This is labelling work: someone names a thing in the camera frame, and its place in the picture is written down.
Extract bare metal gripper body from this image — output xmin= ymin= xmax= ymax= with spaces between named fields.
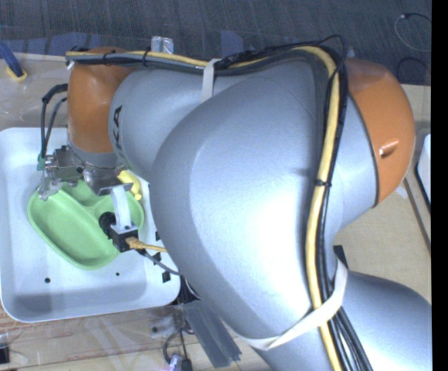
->
xmin=51 ymin=145 xmax=134 ymax=197

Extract white plastic tray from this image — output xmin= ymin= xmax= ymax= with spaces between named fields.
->
xmin=0 ymin=126 xmax=182 ymax=323

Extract green divided plate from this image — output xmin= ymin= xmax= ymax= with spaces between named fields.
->
xmin=26 ymin=179 xmax=146 ymax=271

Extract yellow banana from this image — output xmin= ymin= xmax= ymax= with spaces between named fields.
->
xmin=116 ymin=169 xmax=144 ymax=202

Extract black cylinder on white bracket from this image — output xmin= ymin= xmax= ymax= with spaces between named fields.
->
xmin=98 ymin=185 xmax=141 ymax=254

